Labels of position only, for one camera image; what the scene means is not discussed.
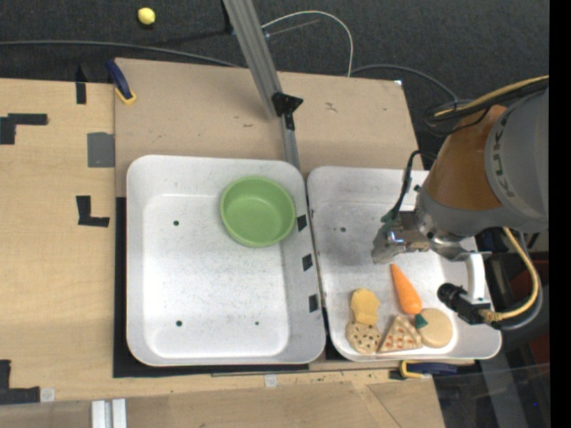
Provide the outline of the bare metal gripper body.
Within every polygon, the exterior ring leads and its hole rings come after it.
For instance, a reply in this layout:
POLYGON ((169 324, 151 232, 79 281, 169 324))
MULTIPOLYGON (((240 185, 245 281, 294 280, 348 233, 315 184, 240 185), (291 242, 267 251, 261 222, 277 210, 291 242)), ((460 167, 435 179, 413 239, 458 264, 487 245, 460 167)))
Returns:
POLYGON ((434 251, 449 261, 462 261, 473 253, 462 246, 463 236, 439 227, 430 215, 418 210, 386 213, 382 217, 382 232, 388 237, 393 230, 407 241, 408 250, 404 253, 434 251))

